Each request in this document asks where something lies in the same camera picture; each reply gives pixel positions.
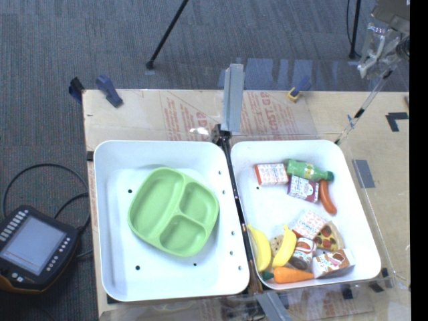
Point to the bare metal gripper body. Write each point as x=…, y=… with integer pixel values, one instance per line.
x=393, y=12

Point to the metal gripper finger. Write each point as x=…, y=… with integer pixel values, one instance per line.
x=389, y=49
x=368, y=55

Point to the black tripod leg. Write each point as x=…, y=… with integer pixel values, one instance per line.
x=170, y=28
x=356, y=22

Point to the green bottle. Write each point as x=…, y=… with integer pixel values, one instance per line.
x=304, y=170

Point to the orange sausage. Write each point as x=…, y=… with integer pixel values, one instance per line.
x=326, y=196

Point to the purple and white carton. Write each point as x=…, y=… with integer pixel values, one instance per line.
x=302, y=189

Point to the orange and white carton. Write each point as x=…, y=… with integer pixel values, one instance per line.
x=271, y=174

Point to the brown cardboard board red print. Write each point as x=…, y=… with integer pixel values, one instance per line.
x=384, y=212

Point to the pink and white carton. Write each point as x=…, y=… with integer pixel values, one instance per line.
x=309, y=224

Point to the white plastic tray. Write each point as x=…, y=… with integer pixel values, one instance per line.
x=267, y=206
x=120, y=232

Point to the pizza slice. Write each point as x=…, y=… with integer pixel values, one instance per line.
x=329, y=237

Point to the red and white can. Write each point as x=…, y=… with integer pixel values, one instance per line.
x=302, y=251

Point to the yellow banana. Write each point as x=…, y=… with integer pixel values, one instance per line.
x=286, y=247
x=262, y=246

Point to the beige biscuit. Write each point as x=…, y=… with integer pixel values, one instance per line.
x=275, y=244

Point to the white and brown carton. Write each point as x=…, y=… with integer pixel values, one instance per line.
x=331, y=263

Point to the orange carrot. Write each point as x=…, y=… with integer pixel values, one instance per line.
x=291, y=275

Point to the green divided plate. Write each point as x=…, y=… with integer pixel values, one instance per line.
x=157, y=206

